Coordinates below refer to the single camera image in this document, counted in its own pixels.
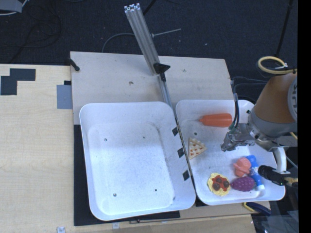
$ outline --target blue bottle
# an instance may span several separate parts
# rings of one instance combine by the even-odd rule
[[[264,185],[261,183],[261,176],[258,174],[258,164],[254,155],[248,155],[246,158],[250,161],[251,168],[249,169],[249,176],[254,179],[257,187],[256,190],[264,190]]]

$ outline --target pink toy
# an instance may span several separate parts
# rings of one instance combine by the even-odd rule
[[[235,168],[235,175],[242,177],[244,174],[249,174],[249,168],[252,166],[252,164],[247,158],[242,157],[238,159],[237,162],[233,164],[233,166]]]

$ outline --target toy pizza slice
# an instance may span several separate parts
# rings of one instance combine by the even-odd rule
[[[189,158],[192,159],[195,156],[198,156],[199,154],[203,153],[205,150],[207,150],[207,147],[204,145],[204,143],[200,142],[197,139],[189,138]]]

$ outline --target toy pizza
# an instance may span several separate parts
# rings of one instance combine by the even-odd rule
[[[197,139],[189,138],[189,158],[192,159],[195,156],[198,156],[199,154],[203,153],[205,150],[207,150],[207,147],[204,145],[204,143],[200,142]]]
[[[214,194],[219,196],[227,195],[231,189],[228,178],[219,173],[212,173],[207,181],[207,185]]]

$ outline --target empty white tray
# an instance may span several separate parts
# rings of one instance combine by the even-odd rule
[[[173,110],[163,102],[80,111],[90,209],[100,220],[190,208],[195,191]]]
[[[239,101],[240,123],[247,123],[248,113],[246,111],[251,110],[253,106],[246,100]],[[253,154],[256,156],[259,166],[266,165],[276,168],[273,153],[267,152],[258,145],[237,147],[236,150],[223,152],[221,144],[228,128],[205,126],[199,121],[204,115],[218,113],[230,113],[234,118],[234,101],[182,100],[176,105],[176,114],[187,152],[189,152],[189,137],[200,140],[207,147],[205,152],[190,160],[195,190],[199,199],[208,205],[282,199],[285,195],[285,187],[264,178],[261,179],[265,186],[264,191],[253,189],[250,192],[242,192],[231,189],[226,196],[220,197],[209,190],[207,181],[211,173],[223,174],[231,182],[236,178],[233,163],[243,156]]]

